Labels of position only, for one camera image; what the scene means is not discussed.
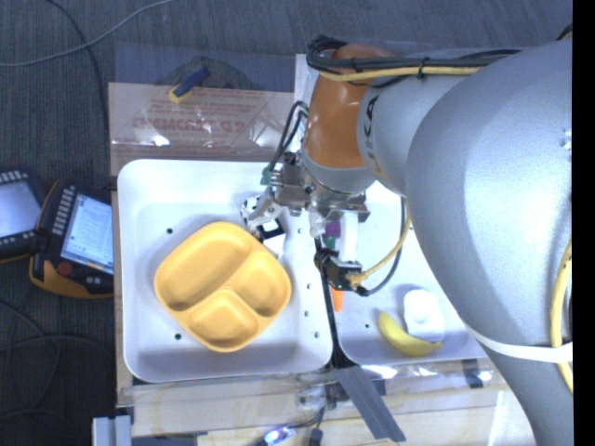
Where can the yellow divided plate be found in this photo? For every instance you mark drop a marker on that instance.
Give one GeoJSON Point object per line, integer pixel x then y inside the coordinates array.
{"type": "Point", "coordinates": [218, 286]}

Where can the white plastic tray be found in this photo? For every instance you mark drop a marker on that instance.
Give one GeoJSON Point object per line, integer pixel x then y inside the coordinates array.
{"type": "Point", "coordinates": [153, 342]}
{"type": "Point", "coordinates": [367, 302]}

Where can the black cylinder on white bracket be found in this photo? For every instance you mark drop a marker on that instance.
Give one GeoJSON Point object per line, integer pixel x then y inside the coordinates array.
{"type": "Point", "coordinates": [338, 267]}

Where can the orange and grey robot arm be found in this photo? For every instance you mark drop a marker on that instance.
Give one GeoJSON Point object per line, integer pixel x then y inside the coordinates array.
{"type": "Point", "coordinates": [488, 193]}

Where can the orange carrot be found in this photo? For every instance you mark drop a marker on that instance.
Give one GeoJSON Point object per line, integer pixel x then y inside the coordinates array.
{"type": "Point", "coordinates": [338, 300]}

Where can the yellow banana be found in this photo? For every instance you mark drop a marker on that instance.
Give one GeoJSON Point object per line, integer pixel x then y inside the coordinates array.
{"type": "Point", "coordinates": [400, 339]}

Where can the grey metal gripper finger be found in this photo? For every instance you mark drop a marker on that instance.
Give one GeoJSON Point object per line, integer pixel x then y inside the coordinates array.
{"type": "Point", "coordinates": [250, 209]}
{"type": "Point", "coordinates": [268, 213]}

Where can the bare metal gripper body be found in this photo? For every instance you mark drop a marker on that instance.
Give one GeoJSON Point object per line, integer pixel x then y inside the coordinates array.
{"type": "Point", "coordinates": [292, 185]}

